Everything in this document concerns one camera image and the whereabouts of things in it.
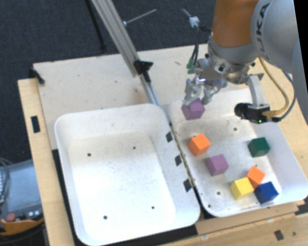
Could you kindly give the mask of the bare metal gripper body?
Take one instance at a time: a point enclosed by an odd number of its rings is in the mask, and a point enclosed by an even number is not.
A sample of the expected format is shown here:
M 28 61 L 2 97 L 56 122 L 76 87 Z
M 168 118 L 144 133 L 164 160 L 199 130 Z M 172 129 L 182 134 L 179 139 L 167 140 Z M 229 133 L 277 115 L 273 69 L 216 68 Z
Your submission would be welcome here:
M 195 74 L 204 81 L 206 87 L 226 87 L 229 83 L 245 84 L 250 69 L 250 59 L 237 57 L 229 60 L 218 56 L 198 59 Z

